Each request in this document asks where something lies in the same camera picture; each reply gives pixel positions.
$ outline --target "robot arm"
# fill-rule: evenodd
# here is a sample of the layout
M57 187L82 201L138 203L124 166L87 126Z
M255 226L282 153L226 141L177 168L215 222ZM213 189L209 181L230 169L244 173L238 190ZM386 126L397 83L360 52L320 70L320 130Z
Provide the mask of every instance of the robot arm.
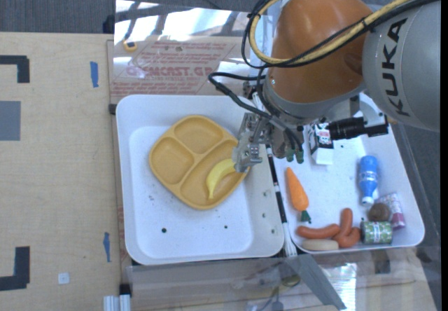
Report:
M278 1L266 56L253 42L256 23ZM395 0L375 12L360 0L262 0L246 32L264 65L243 55L260 70L262 113L242 121L235 169L260 163L260 144L302 163L304 126L316 122L328 123L332 139L386 134L386 115L439 131L440 20L441 0Z

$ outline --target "white tray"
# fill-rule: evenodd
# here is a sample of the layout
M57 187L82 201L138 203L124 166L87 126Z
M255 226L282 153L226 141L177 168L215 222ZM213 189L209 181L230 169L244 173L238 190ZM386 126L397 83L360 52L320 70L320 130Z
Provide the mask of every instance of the white tray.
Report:
M301 247L303 238L295 233L300 225L320 228L331 223L340 223L340 213L345 207L353 210L353 225L359 226L361 219L368 220L368 207L361 204L362 192L357 186L357 167L361 157L375 156L378 159L378 196L396 192L400 200L406 226L393 231L390 244L363 244L341 251L388 249L391 247L413 247L424 238L425 226L421 218L414 193L398 150L392 131L389 134L335 141L332 165L317 165L310 156L309 145L304 143L304 162L288 163L285 159L274 159L279 187L285 204L289 230L294 244L310 254L335 253L335 251L310 251ZM302 183L309 198L307 211L311 224L298 221L299 213L292 208L286 189L285 170L291 167Z
M137 263L267 257L280 251L284 233L265 149L263 163L209 210L181 202L148 164L151 146L179 119L200 114L236 136L245 111L226 96L130 95L120 100L116 121L125 242Z

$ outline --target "wooden board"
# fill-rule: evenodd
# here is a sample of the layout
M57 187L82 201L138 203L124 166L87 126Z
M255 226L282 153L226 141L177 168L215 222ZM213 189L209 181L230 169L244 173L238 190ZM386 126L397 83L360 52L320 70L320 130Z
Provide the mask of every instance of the wooden board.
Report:
M20 102L20 140L0 140L0 280L14 275L16 247L30 260L26 288L0 291L2 310L102 310L118 294L111 38L0 33L0 55L30 66L29 83L18 83L17 67L0 64L0 100Z

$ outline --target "blue tape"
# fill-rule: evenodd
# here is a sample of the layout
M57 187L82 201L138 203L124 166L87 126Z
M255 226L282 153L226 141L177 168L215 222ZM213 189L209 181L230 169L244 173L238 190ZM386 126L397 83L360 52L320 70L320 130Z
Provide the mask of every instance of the blue tape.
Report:
M99 85L98 85L98 64L96 62L90 63L90 78L92 79L93 88L99 87Z
M111 242L109 241L109 233L104 233L103 239L104 251L106 252L107 262L111 262Z

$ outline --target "yellow plate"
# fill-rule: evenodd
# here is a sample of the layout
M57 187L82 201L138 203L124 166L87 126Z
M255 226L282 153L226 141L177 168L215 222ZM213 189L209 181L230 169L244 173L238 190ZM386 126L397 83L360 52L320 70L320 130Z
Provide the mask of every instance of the yellow plate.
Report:
M217 185L213 199L205 183L213 166L232 157L237 139L211 119L192 115L173 124L153 145L149 165L159 181L195 209L220 204L247 173L233 172Z

